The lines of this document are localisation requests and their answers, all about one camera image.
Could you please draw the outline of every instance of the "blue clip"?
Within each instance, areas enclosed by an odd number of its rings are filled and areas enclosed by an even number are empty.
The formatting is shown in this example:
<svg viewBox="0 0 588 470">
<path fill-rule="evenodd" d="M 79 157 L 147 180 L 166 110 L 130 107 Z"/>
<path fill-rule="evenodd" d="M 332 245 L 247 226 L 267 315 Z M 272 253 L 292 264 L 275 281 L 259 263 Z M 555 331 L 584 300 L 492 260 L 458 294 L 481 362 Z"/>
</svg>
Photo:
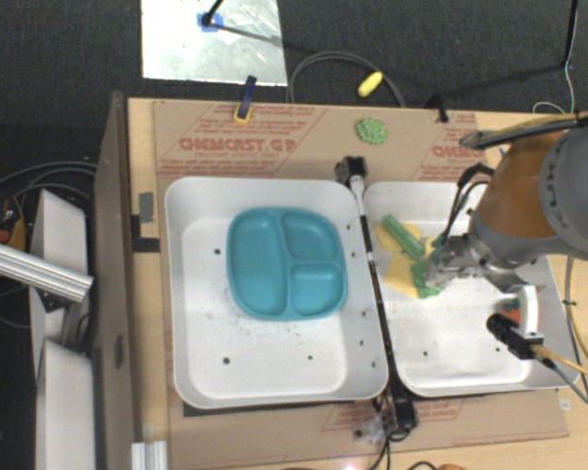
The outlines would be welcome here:
<svg viewBox="0 0 588 470">
<path fill-rule="evenodd" d="M 242 96 L 242 102 L 237 105 L 237 108 L 235 109 L 235 115 L 233 116 L 233 119 L 237 123 L 244 125 L 251 119 L 251 101 L 253 99 L 253 92 L 255 92 L 256 83 L 257 78 L 254 76 L 249 75 L 248 78 L 246 78 L 246 85 L 244 85 L 244 95 Z"/>
<path fill-rule="evenodd" d="M 218 28 L 216 26 L 224 26 L 224 18 L 218 13 L 214 14 L 214 16 L 212 17 L 212 23 L 209 26 L 204 26 L 203 16 L 205 16 L 205 14 L 207 13 L 199 12 L 198 14 L 196 14 L 198 25 L 205 33 L 215 33 L 216 31 L 218 31 Z"/>
</svg>

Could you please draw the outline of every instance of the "robotic arm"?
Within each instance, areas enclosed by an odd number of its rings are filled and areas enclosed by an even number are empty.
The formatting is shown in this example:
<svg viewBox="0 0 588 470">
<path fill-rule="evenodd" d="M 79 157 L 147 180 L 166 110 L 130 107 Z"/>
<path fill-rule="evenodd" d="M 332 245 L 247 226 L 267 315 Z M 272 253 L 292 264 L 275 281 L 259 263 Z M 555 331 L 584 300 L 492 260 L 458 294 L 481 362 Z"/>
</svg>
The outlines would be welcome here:
<svg viewBox="0 0 588 470">
<path fill-rule="evenodd" d="M 515 269 L 539 256 L 588 259 L 586 120 L 567 132 L 514 140 L 472 213 L 468 232 L 442 238 L 430 257 L 427 286 L 484 276 L 508 292 L 524 284 Z"/>
</svg>

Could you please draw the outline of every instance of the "white plastic tray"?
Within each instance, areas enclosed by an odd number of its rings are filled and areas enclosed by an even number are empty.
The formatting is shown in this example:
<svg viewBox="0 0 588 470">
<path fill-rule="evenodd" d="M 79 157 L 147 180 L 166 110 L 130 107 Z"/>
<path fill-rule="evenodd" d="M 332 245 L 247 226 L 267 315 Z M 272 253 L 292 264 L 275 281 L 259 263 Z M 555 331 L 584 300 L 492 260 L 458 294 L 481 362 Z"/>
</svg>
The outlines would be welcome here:
<svg viewBox="0 0 588 470">
<path fill-rule="evenodd" d="M 375 183 L 367 189 L 365 205 L 374 256 L 399 376 L 424 397 L 446 397 L 557 388 L 565 386 L 555 372 L 535 360 L 518 360 L 486 329 L 487 318 L 504 298 L 482 278 L 454 280 L 439 296 L 414 299 L 383 283 L 392 254 L 381 249 L 374 226 L 387 215 L 415 224 L 423 237 L 444 229 L 457 186 L 449 183 Z M 478 204 L 475 188 L 468 207 Z M 461 213 L 452 234 L 465 233 L 468 216 Z M 545 346 L 573 357 L 564 309 L 545 258 L 518 274 L 538 286 L 538 331 Z M 565 372 L 576 377 L 571 369 Z"/>
<path fill-rule="evenodd" d="M 344 250 L 342 307 L 262 320 L 234 302 L 226 234 L 241 212 L 299 208 L 333 223 Z M 370 399 L 388 370 L 355 198 L 332 181 L 186 177 L 166 195 L 176 389 L 200 408 Z"/>
</svg>

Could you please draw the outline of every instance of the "silver metal bar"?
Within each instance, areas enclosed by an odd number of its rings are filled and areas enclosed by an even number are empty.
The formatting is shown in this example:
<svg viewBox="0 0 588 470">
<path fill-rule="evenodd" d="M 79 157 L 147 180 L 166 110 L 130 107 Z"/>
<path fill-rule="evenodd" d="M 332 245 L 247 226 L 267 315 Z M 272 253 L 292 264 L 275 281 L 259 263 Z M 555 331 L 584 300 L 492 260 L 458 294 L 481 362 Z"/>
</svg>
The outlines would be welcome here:
<svg viewBox="0 0 588 470">
<path fill-rule="evenodd" d="M 36 287 L 43 293 L 81 303 L 93 278 L 0 244 L 0 275 Z"/>
</svg>

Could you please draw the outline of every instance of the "green round object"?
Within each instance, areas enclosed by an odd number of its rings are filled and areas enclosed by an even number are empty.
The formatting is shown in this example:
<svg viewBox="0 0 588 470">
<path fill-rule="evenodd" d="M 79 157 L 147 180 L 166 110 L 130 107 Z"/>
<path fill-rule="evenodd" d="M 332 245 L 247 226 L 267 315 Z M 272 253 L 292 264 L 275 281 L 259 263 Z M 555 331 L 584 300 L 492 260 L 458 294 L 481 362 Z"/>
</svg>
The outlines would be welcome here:
<svg viewBox="0 0 588 470">
<path fill-rule="evenodd" d="M 363 118 L 355 125 L 355 130 L 360 139 L 371 145 L 385 143 L 388 137 L 388 129 L 381 120 L 376 118 Z"/>
</svg>

